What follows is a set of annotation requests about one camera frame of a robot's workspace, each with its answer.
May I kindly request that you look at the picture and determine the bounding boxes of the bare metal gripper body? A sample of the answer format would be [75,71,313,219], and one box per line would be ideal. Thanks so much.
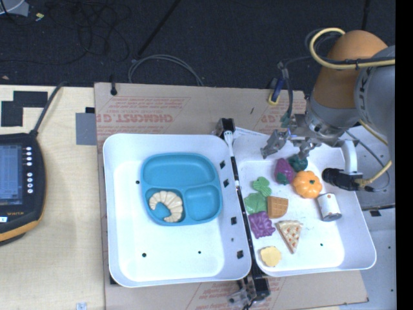
[288,113,343,148]

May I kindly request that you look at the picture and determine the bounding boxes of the dark green toy vegetable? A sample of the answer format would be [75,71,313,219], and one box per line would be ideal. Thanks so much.
[287,155,309,173]

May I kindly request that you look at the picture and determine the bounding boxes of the purple toy eggplant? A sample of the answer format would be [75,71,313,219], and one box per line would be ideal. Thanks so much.
[274,158,296,186]

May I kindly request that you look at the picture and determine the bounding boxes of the orange toy pumpkin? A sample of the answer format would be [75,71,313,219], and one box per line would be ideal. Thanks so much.
[292,170,323,200]

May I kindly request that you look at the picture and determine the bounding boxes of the thin black and white rod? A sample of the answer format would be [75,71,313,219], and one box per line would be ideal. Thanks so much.
[225,130,261,279]

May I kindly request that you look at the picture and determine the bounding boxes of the small white can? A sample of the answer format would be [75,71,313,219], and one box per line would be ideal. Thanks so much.
[316,192,343,223]

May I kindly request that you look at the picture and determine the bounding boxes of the orange toy waffle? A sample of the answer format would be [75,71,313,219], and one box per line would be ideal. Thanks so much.
[267,196,290,220]

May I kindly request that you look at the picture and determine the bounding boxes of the light green toy lettuce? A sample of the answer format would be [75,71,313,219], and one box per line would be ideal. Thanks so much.
[243,192,269,216]

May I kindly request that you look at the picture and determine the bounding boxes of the purple toy grapes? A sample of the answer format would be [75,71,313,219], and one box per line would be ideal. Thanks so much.
[247,211,276,240]

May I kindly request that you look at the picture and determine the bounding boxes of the brown cardboard board red print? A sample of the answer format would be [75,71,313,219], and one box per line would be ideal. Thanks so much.
[93,81,370,310]

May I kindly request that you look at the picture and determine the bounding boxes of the cream toy pie slice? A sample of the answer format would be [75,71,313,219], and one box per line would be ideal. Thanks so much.
[274,220,305,255]

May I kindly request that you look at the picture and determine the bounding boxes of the blue divided plate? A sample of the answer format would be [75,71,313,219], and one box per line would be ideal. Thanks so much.
[140,152,223,227]

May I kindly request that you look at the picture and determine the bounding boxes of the white plastic tray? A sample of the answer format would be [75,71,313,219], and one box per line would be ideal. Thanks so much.
[232,126,378,278]
[102,132,253,288]

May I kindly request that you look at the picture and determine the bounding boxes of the yellow toy biscuit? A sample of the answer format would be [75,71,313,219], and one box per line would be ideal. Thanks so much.
[259,245,283,268]

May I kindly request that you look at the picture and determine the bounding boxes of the cream toy croissant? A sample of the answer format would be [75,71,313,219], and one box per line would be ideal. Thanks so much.
[148,190,185,223]

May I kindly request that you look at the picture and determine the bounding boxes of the black cylinder on white bracket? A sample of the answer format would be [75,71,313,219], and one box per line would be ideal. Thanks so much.
[321,139,364,192]

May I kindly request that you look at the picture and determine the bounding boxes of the black block with thin wires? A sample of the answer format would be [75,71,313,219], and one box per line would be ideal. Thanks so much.
[216,118,235,138]
[250,274,270,302]

